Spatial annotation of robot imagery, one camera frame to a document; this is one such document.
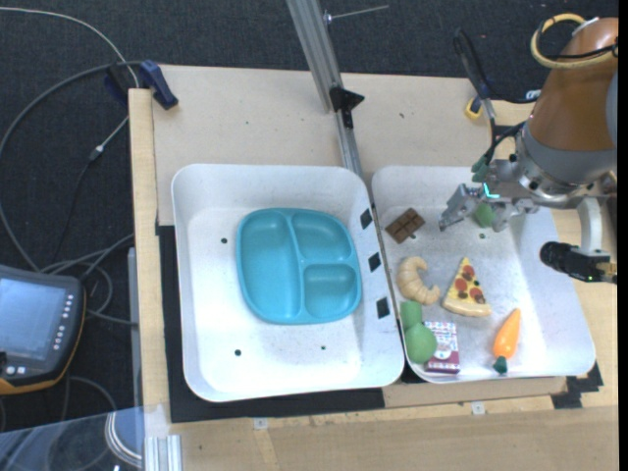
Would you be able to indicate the green pear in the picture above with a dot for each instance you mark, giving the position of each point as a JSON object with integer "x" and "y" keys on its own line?
{"x": 420, "y": 342}

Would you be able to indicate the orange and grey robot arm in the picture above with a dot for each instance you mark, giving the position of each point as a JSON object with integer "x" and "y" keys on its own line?
{"x": 571, "y": 106}

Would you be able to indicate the black cylinder on white bracket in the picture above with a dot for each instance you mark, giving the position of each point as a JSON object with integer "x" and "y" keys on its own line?
{"x": 571, "y": 261}

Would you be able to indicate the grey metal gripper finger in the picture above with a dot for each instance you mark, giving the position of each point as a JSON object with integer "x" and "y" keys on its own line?
{"x": 458, "y": 209}
{"x": 504, "y": 214}

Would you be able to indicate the yellow pizza slice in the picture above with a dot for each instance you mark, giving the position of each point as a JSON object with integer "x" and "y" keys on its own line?
{"x": 466, "y": 292}

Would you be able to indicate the beige croissant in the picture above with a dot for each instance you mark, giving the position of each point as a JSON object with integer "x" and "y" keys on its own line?
{"x": 409, "y": 277}

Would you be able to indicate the green block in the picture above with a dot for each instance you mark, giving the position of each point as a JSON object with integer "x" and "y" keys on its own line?
{"x": 483, "y": 216}

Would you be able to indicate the blue divided plate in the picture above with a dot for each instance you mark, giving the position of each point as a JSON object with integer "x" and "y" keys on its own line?
{"x": 275, "y": 263}

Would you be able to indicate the red and white carton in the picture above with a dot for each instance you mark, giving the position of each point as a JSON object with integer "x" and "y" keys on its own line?
{"x": 444, "y": 344}

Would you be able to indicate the orange carrot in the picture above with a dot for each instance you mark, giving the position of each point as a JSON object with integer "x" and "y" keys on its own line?
{"x": 507, "y": 336}

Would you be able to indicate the brown chocolate bar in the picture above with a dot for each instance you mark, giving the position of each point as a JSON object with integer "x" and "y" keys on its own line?
{"x": 404, "y": 225}

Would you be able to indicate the white plastic tray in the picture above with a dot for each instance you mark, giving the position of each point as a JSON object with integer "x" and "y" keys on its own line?
{"x": 530, "y": 282}
{"x": 275, "y": 361}

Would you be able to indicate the pale brown flat board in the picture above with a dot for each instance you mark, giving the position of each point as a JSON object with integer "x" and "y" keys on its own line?
{"x": 255, "y": 125}

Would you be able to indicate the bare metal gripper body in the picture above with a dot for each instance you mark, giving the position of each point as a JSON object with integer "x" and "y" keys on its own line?
{"x": 512, "y": 184}

